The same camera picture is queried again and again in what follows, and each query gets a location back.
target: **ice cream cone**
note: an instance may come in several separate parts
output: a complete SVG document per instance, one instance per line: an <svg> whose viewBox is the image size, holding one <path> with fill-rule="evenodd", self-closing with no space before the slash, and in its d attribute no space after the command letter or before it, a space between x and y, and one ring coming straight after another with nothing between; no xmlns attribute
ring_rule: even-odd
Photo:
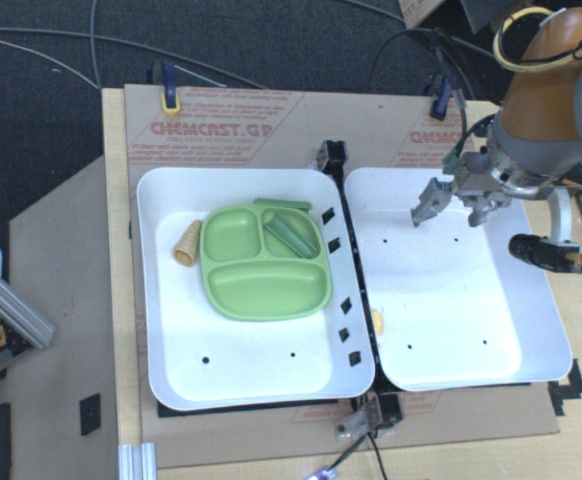
<svg viewBox="0 0 582 480"><path fill-rule="evenodd" d="M195 263L198 255L198 243L202 221L193 221L182 235L182 238L174 248L173 254L178 263L190 267Z"/></svg>

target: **green plate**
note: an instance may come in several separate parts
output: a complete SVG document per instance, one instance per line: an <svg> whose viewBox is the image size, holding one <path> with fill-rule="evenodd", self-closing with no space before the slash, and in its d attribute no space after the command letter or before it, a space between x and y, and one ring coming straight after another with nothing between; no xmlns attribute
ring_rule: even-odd
<svg viewBox="0 0 582 480"><path fill-rule="evenodd" d="M213 307L238 320L283 320L326 305L329 262L306 210L262 200L220 208L204 220L200 263Z"/></svg>

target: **gray carpet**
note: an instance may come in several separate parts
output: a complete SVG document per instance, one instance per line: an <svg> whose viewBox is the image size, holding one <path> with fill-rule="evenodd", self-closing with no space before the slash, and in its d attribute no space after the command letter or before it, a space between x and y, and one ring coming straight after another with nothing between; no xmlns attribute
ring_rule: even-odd
<svg viewBox="0 0 582 480"><path fill-rule="evenodd" d="M87 34L93 0L0 0L0 27ZM397 0L356 0L399 14ZM553 9L582 0L539 0ZM490 49L488 27L474 34L459 0L423 24ZM422 94L440 73L423 37L373 10L336 0L100 0L96 32L187 56L195 63L97 41L104 87L144 83L155 60L174 60L229 87ZM56 58L94 80L87 37L0 32L0 40ZM485 94L501 98L510 80L493 61L463 50ZM179 72L180 85L208 85ZM102 154L99 92L65 68L0 44L0 246L8 222Z"/></svg>

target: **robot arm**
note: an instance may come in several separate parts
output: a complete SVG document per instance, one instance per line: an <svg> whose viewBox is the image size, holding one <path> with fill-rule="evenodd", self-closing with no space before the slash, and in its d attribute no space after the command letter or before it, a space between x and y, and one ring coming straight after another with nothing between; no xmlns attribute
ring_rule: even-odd
<svg viewBox="0 0 582 480"><path fill-rule="evenodd" d="M502 52L502 35L523 15L546 14L520 63ZM529 8L503 22L494 41L496 59L516 72L500 110L488 124L480 152L454 148L445 174L420 195L411 210L414 226L435 217L456 196L472 209L469 225L486 222L489 213L513 198L546 200L552 219L550 237L516 235L509 251L517 258L554 272L582 273L573 259L579 246L571 238L570 196L574 189L556 186L582 162L582 8L551 13Z"/></svg>

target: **white tray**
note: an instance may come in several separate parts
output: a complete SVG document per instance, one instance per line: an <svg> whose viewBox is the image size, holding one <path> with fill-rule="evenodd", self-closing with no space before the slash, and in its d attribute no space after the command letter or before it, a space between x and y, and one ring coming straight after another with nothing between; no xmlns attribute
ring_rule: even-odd
<svg viewBox="0 0 582 480"><path fill-rule="evenodd" d="M454 198L418 228L410 209L438 170L365 168L345 192L360 249L382 369L423 391L557 380L571 350L545 273L514 259L509 239L529 233L520 201L471 228Z"/></svg>
<svg viewBox="0 0 582 480"><path fill-rule="evenodd" d="M331 298L311 316L231 320L211 306L199 260L184 267L173 259L174 245L193 220L256 198L309 201L325 246L340 239L329 255ZM149 380L160 402L187 411L353 398L369 389L375 365L339 193L330 178L308 169L165 167L140 180L137 204ZM324 224L329 208L335 217ZM351 306L346 313L345 301Z"/></svg>

